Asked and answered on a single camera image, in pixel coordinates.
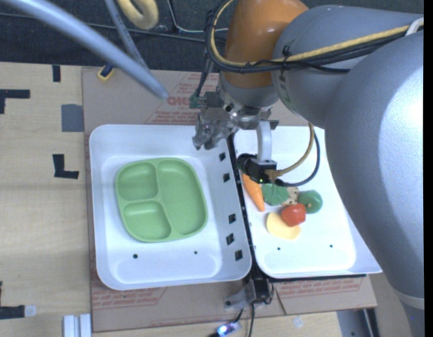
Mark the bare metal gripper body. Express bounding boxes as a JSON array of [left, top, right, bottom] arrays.
[[197, 91, 274, 131]]

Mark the green divided plate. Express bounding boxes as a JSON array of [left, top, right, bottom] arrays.
[[114, 157, 209, 244]]

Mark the orange carrot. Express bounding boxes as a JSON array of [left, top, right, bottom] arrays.
[[241, 173, 266, 213]]

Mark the green leafy vegetable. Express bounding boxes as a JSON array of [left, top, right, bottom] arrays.
[[260, 183, 290, 206]]

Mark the brown cardboard board red print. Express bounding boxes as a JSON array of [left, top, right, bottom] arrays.
[[81, 67, 378, 333]]

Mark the red tomato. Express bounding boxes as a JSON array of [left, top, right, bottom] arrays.
[[281, 203, 307, 227]]

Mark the yellow slice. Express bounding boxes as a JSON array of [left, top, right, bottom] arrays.
[[265, 211, 302, 241]]

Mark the green round fruit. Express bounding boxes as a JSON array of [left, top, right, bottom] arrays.
[[297, 190, 324, 214]]

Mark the white plastic tray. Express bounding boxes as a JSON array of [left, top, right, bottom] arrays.
[[233, 124, 384, 279], [88, 124, 253, 291]]

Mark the black cylinder on white bracket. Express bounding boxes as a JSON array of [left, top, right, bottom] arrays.
[[236, 117, 280, 185]]

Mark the black block with thin wires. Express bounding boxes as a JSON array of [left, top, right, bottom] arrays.
[[222, 278, 274, 310]]

